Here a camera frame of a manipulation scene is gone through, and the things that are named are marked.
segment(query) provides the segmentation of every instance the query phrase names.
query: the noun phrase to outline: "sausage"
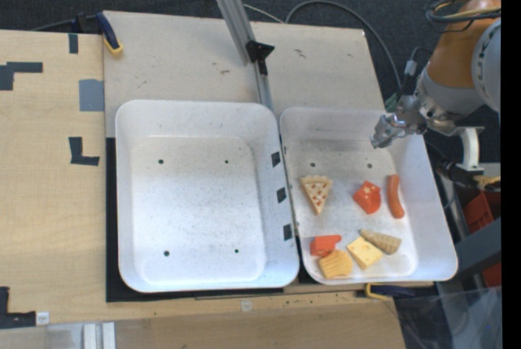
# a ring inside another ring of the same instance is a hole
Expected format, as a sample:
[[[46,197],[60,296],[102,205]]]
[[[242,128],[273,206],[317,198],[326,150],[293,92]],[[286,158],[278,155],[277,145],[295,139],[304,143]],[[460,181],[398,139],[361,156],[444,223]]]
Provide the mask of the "sausage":
[[[392,174],[387,178],[387,204],[391,210],[391,214],[396,219],[401,219],[405,216],[405,210],[401,206],[398,198],[398,185],[400,184],[400,177],[398,174]]]

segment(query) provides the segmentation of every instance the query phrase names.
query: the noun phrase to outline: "pizza slice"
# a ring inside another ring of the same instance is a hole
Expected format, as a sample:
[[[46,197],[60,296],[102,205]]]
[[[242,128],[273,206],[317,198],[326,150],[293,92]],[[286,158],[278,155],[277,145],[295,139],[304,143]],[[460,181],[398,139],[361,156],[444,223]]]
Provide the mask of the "pizza slice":
[[[326,176],[306,176],[300,178],[300,185],[316,215],[320,215],[333,181]]]

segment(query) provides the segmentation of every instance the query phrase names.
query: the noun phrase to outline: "wooden table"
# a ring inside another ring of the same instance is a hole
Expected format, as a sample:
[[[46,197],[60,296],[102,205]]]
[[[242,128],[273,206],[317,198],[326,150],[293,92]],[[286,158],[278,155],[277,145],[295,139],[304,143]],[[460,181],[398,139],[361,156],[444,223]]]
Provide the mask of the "wooden table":
[[[295,281],[282,294],[106,303],[105,139],[113,136],[118,105],[131,98],[256,101],[255,77],[224,21],[106,15],[124,46],[117,57],[99,35],[0,32],[0,66],[42,63],[42,72],[15,72],[12,89],[0,90],[0,286],[11,288],[9,311],[49,312],[51,324],[181,316],[208,323],[215,315],[226,323],[240,316],[246,330],[255,328],[256,321],[247,325],[251,316],[265,327],[288,322],[303,336],[306,321],[330,313],[325,329],[338,328],[337,341],[349,334],[352,342],[403,347],[392,301],[358,298],[360,285]],[[276,47],[268,69],[277,116],[299,105],[383,108],[361,30],[252,27],[258,41]],[[169,85],[173,76],[177,84]],[[104,81],[105,112],[81,110],[81,81]],[[70,137],[81,137],[82,154],[99,157],[98,164],[72,164]],[[343,314],[348,322],[339,321]],[[385,335],[376,338],[375,327]]]

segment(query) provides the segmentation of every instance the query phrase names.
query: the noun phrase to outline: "empty white tray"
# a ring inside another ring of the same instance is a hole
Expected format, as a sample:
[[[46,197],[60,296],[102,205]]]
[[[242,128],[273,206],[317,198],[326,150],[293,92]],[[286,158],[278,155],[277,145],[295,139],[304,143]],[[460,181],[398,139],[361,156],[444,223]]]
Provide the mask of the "empty white tray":
[[[256,103],[116,113],[119,270],[144,292],[282,287],[299,269],[277,121]]]
[[[290,183],[291,200],[304,266],[323,284],[386,281],[443,281],[451,278],[458,259],[447,226],[436,182],[421,136],[397,139],[388,148],[374,149],[370,135],[385,111],[292,107],[283,112],[280,131]],[[387,176],[400,178],[402,219],[392,217],[387,205]],[[326,206],[315,216],[299,185],[299,178],[324,175],[333,180]],[[371,215],[352,195],[364,180],[381,187],[382,204]],[[362,270],[353,261],[348,277],[327,280],[312,256],[315,236],[339,234],[336,248],[357,239],[359,229],[387,233],[402,239],[398,252],[384,255]]]

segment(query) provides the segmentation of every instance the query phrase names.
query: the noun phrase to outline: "yellow toy cheese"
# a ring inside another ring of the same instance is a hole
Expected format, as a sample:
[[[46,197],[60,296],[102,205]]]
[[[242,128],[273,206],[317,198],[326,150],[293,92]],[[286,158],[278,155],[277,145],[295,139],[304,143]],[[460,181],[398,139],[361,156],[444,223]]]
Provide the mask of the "yellow toy cheese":
[[[362,236],[347,246],[349,253],[356,260],[360,268],[367,269],[369,266],[379,261],[383,253],[371,242],[367,242]]]

